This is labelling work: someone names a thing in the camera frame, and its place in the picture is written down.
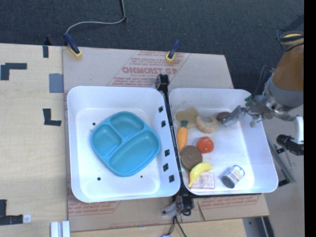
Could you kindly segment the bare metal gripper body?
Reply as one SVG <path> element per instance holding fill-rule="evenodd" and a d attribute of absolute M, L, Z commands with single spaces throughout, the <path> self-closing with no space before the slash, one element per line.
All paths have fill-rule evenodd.
<path fill-rule="evenodd" d="M 256 118 L 272 119 L 282 114 L 279 103 L 270 95 L 255 95 L 245 98 L 246 112 Z"/>

